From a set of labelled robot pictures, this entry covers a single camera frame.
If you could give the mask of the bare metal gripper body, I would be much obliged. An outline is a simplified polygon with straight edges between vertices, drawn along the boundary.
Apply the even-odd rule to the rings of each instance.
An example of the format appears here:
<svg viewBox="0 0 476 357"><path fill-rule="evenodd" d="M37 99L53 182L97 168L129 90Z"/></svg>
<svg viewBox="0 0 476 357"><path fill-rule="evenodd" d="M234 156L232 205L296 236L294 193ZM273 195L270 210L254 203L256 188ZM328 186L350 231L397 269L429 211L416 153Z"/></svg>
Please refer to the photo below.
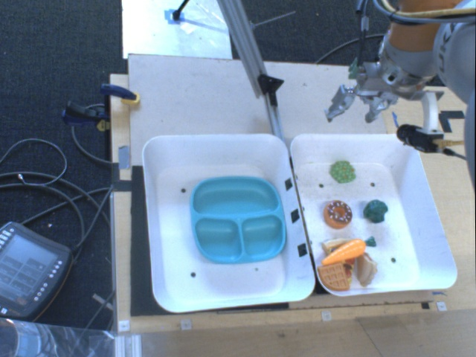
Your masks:
<svg viewBox="0 0 476 357"><path fill-rule="evenodd" d="M355 91L359 97L406 100L420 99L428 83L392 62L364 62L357 68Z"/></svg>

